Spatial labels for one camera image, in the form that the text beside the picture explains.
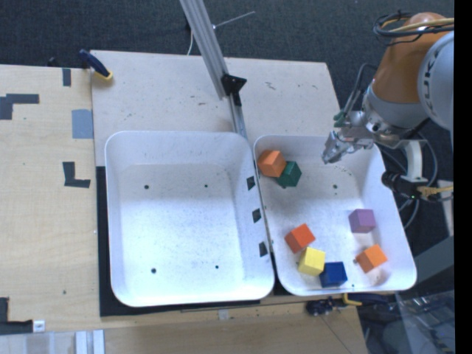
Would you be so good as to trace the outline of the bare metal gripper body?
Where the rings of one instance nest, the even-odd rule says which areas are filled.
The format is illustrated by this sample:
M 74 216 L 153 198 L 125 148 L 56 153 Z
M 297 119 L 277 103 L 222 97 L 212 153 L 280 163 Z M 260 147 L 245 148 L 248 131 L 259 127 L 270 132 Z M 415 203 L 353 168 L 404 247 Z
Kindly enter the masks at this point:
M 396 148 L 410 133 L 409 128 L 393 125 L 371 111 L 341 111 L 336 115 L 336 128 L 337 138 L 354 148 L 368 148 L 373 143 Z

